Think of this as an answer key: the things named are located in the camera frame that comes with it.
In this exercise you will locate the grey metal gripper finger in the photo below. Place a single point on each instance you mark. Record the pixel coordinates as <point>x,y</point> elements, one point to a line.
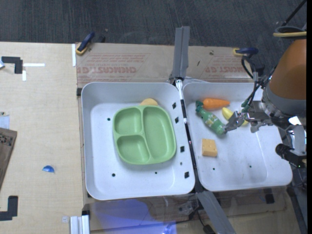
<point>258,125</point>
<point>234,121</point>

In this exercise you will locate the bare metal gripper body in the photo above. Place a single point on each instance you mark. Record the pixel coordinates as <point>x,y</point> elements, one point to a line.
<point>258,112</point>

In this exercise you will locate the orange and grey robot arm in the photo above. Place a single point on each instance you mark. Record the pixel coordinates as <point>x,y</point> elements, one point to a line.
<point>290,77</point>

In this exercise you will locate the yellow banana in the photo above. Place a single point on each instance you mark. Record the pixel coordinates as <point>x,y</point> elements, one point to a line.
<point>228,113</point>

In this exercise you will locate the green plastic bottle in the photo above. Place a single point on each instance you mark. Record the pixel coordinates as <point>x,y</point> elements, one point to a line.
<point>210,119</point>

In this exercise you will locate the orange carrot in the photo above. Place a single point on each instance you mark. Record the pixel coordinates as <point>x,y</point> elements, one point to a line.
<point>215,103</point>

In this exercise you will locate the white plastic tray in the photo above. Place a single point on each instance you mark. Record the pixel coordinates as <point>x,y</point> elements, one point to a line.
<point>239,164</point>
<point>102,155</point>

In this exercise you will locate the green divided plate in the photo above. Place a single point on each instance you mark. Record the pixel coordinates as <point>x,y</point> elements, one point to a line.
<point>156,130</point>

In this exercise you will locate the tan round biscuit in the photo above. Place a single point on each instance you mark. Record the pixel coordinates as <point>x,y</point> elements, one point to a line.
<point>148,102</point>

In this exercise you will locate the brown cardboard board red print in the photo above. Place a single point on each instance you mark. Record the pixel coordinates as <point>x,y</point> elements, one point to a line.
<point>151,64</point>

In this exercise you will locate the brown paper packet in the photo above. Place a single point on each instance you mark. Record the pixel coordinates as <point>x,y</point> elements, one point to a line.
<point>6,150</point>

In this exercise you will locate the black cylinder on white bracket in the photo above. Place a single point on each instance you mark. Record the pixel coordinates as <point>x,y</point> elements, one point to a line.
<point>290,153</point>

